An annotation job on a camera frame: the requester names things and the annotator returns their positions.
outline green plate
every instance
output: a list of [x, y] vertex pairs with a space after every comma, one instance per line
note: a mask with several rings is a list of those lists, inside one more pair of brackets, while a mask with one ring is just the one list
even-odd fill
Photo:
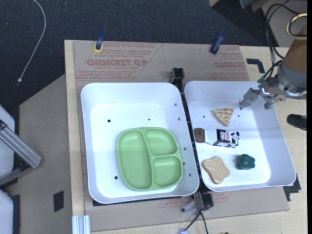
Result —
[[118, 164], [123, 181], [136, 191], [178, 184], [183, 162], [175, 136], [158, 127], [133, 128], [117, 139]]

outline blue clamp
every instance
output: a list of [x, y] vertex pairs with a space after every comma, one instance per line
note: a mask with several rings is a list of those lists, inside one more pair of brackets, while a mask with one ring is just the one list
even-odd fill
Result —
[[219, 33], [219, 35], [214, 39], [213, 45], [211, 46], [209, 52], [213, 53], [214, 55], [218, 52], [219, 50], [219, 45], [221, 42], [225, 39], [225, 33], [222, 31]]
[[105, 36], [106, 36], [106, 29], [101, 29], [97, 42], [94, 44], [94, 47], [93, 47], [94, 52], [98, 54], [102, 52], [103, 45], [104, 45], [103, 41], [105, 40]]

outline bread slice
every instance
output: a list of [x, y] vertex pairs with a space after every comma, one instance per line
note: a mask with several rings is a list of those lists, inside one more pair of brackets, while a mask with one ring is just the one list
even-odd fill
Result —
[[213, 110], [215, 117], [225, 126], [228, 126], [230, 124], [233, 112], [234, 112], [233, 107]]
[[230, 176], [230, 170], [219, 156], [204, 160], [203, 167], [214, 184], [220, 184], [226, 177]]

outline pizza slice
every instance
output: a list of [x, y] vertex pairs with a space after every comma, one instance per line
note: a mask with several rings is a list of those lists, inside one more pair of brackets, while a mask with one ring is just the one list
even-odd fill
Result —
[[230, 124], [233, 112], [234, 108], [222, 108], [213, 110], [215, 117], [225, 126], [228, 126]]

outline black fabric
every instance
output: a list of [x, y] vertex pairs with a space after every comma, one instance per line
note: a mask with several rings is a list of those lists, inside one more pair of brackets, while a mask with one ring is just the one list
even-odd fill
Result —
[[0, 0], [0, 105], [11, 111], [65, 72], [64, 40], [210, 44], [224, 30], [223, 44], [266, 46], [264, 16], [239, 0], [37, 0], [46, 32], [23, 81], [17, 79], [43, 30], [32, 0]]

